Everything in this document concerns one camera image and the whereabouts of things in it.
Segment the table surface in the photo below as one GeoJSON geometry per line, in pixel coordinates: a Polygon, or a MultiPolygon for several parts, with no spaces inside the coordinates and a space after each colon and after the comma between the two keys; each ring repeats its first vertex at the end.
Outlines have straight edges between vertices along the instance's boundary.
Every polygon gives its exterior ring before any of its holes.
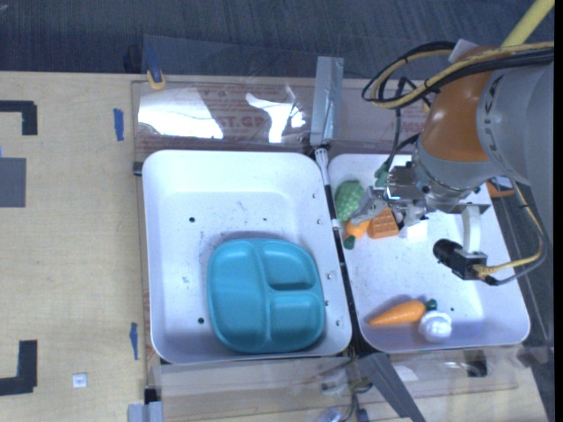
{"type": "MultiPolygon", "coordinates": [[[[131,96],[131,84],[143,79],[0,73],[0,99],[32,100],[39,128],[38,135],[23,136],[20,114],[0,113],[2,156],[26,158],[27,170],[26,207],[0,208],[0,378],[16,374],[20,340],[37,339],[39,346],[37,387],[0,397],[0,420],[126,420],[128,405],[143,401],[147,366],[131,96]],[[122,141],[114,109],[123,111],[122,141]],[[137,359],[131,324],[138,331],[137,359]],[[78,373],[88,374],[87,387],[73,388],[78,373]]],[[[546,420],[531,371],[514,372],[518,385],[512,389],[415,401],[428,420],[546,420]]],[[[372,420],[397,418],[387,403],[366,408],[372,420]]],[[[278,413],[268,420],[313,420],[312,414],[278,413]]]]}

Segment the blue divided tray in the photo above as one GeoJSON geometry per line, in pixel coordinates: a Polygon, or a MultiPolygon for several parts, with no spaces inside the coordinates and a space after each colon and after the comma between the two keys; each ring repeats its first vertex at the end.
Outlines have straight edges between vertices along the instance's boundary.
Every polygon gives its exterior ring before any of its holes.
{"type": "Polygon", "coordinates": [[[219,245],[209,259],[207,292],[215,334],[237,352],[292,352],[314,343],[325,327],[317,266],[291,242],[219,245]]]}

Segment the yellow pole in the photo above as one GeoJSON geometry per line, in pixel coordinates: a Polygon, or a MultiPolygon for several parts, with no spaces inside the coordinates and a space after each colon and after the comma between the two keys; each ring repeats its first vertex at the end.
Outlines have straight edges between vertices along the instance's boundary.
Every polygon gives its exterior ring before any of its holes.
{"type": "Polygon", "coordinates": [[[555,5],[555,0],[536,0],[513,28],[502,46],[523,44],[555,5]]]}

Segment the gray square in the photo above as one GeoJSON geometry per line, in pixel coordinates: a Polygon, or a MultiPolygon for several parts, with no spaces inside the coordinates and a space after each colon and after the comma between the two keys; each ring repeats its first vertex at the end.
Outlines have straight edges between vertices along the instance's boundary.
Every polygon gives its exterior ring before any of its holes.
{"type": "Polygon", "coordinates": [[[0,158],[0,207],[26,206],[26,159],[0,158]]]}

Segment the white tray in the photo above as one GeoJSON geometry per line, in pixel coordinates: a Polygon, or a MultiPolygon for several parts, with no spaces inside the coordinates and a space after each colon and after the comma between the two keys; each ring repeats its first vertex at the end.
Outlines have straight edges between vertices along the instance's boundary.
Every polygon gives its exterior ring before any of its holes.
{"type": "MultiPolygon", "coordinates": [[[[335,157],[328,167],[333,191],[349,179],[373,185],[374,172],[386,159],[382,155],[346,154],[335,157]]],[[[397,156],[394,164],[404,164],[409,156],[397,156]]],[[[466,201],[490,204],[486,187],[466,201]]],[[[448,267],[438,264],[432,247],[441,238],[463,243],[460,215],[435,212],[428,215],[428,239],[414,242],[402,237],[371,239],[364,236],[353,250],[345,250],[360,329],[368,343],[389,353],[513,345],[524,340],[530,330],[530,318],[516,280],[499,287],[481,281],[463,281],[448,267]],[[442,344],[428,343],[416,324],[388,328],[370,327],[367,321],[394,302],[408,298],[438,301],[438,309],[450,314],[452,334],[442,344]]],[[[490,207],[482,216],[481,250],[487,263],[497,265],[510,260],[501,229],[490,207]]],[[[512,269],[494,276],[504,278],[512,269]]]]}
{"type": "Polygon", "coordinates": [[[150,329],[171,363],[334,355],[352,336],[340,262],[320,170],[297,153],[161,150],[143,165],[150,329]],[[235,353],[214,334],[206,297],[217,245],[273,237],[301,245],[317,263],[325,330],[302,351],[235,353]]]}

